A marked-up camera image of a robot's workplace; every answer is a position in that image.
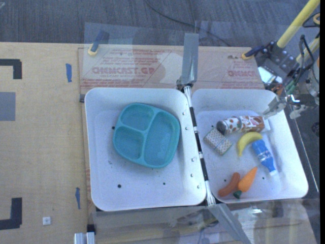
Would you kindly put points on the thin black and white rod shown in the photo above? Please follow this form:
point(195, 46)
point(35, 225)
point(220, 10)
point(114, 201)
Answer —
point(195, 126)

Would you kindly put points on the orange carrot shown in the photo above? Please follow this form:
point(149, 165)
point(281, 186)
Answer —
point(247, 180)

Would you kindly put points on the white and brown carton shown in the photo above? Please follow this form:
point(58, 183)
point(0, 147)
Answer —
point(252, 124)

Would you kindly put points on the yellow banana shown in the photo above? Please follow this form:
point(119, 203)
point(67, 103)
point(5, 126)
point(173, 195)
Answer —
point(245, 140)

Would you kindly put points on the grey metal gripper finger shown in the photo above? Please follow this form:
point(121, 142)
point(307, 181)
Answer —
point(276, 105)
point(297, 111)

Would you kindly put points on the blue plastic bottle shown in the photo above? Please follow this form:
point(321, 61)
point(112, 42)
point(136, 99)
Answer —
point(264, 155)

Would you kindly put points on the small white square mount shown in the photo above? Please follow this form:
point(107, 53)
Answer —
point(46, 220)

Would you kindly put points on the blue-green divided plate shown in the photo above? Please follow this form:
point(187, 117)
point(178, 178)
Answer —
point(160, 138)

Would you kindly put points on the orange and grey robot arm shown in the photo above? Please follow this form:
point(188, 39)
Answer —
point(317, 71)

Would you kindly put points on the white can with orange print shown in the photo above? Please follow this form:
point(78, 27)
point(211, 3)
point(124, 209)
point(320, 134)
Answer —
point(229, 126)

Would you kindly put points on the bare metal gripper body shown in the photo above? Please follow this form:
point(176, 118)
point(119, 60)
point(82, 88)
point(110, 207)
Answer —
point(308, 95)

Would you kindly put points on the brown cardboard board, red print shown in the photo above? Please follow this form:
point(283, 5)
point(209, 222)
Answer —
point(142, 70)

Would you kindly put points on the patterned beige packet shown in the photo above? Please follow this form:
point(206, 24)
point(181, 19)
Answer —
point(218, 141)

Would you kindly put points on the white plastic tray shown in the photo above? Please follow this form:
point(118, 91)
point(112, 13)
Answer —
point(287, 166)
point(142, 187)

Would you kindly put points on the orange sausage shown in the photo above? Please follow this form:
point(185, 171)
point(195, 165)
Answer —
point(231, 185)

